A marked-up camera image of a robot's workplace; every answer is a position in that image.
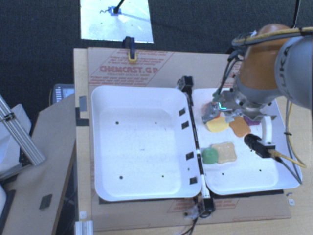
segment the purple object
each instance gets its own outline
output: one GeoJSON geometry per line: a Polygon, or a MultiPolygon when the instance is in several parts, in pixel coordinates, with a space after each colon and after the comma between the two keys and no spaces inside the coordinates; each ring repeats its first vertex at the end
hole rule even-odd
{"type": "Polygon", "coordinates": [[[244,116],[244,120],[246,121],[247,125],[252,126],[252,125],[259,125],[261,122],[260,121],[252,121],[248,117],[244,116]]]}

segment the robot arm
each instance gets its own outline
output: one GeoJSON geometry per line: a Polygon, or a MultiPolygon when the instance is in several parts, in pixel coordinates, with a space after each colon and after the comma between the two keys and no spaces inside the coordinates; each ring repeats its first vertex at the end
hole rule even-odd
{"type": "Polygon", "coordinates": [[[245,51],[233,88],[217,91],[214,102],[202,117],[204,123],[220,111],[224,112],[227,122],[242,114],[251,120],[261,120],[260,109],[282,95],[312,110],[312,28],[306,28],[305,34],[299,31],[297,37],[287,38],[294,34],[282,34],[272,37],[271,41],[258,40],[277,31],[291,30],[281,24],[270,24],[259,30],[255,37],[259,43],[245,51]]]}

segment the green ball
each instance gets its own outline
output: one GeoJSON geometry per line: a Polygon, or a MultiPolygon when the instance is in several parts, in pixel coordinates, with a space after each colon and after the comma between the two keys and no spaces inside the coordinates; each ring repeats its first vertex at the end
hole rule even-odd
{"type": "Polygon", "coordinates": [[[219,159],[219,153],[214,148],[206,148],[202,152],[202,161],[206,165],[212,165],[219,159]]]}

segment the toy bread slice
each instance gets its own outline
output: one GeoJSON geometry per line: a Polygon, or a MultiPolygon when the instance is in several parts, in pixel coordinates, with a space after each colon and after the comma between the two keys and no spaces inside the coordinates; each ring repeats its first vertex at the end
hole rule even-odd
{"type": "Polygon", "coordinates": [[[235,117],[235,120],[229,123],[229,126],[239,138],[251,132],[250,127],[242,117],[235,117]]]}
{"type": "Polygon", "coordinates": [[[218,164],[233,162],[237,159],[235,146],[232,142],[213,144],[211,147],[216,149],[219,154],[218,164]]]}

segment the green light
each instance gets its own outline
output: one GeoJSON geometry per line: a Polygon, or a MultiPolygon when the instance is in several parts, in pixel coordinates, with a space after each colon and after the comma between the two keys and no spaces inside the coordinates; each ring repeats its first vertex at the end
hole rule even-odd
{"type": "Polygon", "coordinates": [[[222,107],[222,106],[221,106],[221,103],[219,103],[219,108],[220,108],[221,110],[226,110],[226,109],[227,109],[227,107],[222,107]]]}

